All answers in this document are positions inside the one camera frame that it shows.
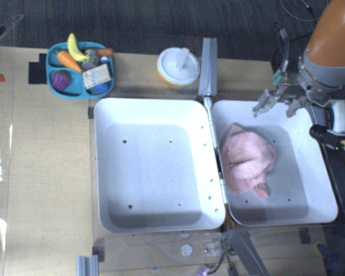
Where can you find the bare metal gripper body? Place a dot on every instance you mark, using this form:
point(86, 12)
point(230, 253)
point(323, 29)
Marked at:
point(307, 88)

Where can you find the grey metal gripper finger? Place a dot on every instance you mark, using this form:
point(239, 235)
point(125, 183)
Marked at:
point(266, 102)
point(297, 105)

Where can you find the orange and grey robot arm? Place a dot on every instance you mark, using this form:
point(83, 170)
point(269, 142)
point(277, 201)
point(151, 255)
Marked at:
point(330, 39)

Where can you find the pink cloth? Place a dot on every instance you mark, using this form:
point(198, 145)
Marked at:
point(247, 157)

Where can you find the white plastic tray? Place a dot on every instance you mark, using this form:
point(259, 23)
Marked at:
point(155, 165)
point(299, 165)

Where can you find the yellow cup with white lid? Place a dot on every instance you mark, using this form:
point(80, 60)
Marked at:
point(178, 65)

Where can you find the clear plastic bottle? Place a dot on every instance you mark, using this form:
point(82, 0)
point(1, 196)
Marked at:
point(215, 248)

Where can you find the blue round bottle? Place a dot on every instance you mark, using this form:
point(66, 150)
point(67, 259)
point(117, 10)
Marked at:
point(100, 88)

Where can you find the white round cap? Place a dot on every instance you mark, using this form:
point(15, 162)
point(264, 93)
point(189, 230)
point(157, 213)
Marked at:
point(187, 249)

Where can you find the brown sausage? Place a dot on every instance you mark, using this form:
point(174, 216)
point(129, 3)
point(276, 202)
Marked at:
point(105, 52)

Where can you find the patterned white carton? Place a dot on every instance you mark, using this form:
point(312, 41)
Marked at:
point(97, 76)

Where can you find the green can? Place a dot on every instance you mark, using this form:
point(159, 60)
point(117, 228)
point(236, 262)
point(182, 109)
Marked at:
point(91, 57)

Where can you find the blue divided plate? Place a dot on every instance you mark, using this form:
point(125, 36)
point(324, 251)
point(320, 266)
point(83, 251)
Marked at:
point(76, 83)

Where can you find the yellow banana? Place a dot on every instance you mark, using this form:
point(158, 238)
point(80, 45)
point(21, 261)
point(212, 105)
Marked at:
point(73, 50)

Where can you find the orange carrot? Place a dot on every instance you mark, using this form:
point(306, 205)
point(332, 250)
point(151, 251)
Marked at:
point(68, 61)

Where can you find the purple grapes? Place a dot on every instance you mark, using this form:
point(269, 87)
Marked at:
point(60, 80)

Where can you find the black cylinder on white bracket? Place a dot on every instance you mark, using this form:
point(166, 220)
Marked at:
point(339, 116)

